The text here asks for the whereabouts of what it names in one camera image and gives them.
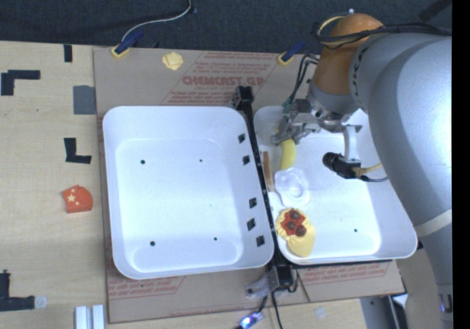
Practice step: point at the brown cardboard board, red print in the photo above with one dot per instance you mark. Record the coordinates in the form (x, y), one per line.
(147, 85)

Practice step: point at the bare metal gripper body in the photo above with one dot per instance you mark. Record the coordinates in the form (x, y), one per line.
(305, 117)

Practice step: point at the black cylinder on white bracket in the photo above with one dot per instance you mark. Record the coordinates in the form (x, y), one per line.
(339, 165)

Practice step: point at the pale yellow toy pasta piece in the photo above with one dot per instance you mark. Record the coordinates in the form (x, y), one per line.
(172, 60)

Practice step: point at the brown biscuit stick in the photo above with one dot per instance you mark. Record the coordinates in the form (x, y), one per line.
(269, 171)

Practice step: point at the yellow pizza slice, red topping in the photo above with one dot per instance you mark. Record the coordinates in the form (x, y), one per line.
(299, 235)

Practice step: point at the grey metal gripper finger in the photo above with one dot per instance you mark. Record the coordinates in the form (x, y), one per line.
(303, 134)
(281, 134)

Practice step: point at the thin black rod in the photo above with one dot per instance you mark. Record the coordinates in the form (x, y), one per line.
(263, 180)

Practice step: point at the white fried egg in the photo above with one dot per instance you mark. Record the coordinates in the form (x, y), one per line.
(292, 186)

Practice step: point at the yellow banana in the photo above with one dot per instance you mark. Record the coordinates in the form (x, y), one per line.
(288, 156)

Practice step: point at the white plastic tray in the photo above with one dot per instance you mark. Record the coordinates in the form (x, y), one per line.
(176, 191)
(341, 210)

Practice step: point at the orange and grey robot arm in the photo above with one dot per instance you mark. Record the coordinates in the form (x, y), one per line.
(407, 107)

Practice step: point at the red wedge with yellow stars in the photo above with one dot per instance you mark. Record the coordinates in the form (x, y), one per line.
(77, 199)

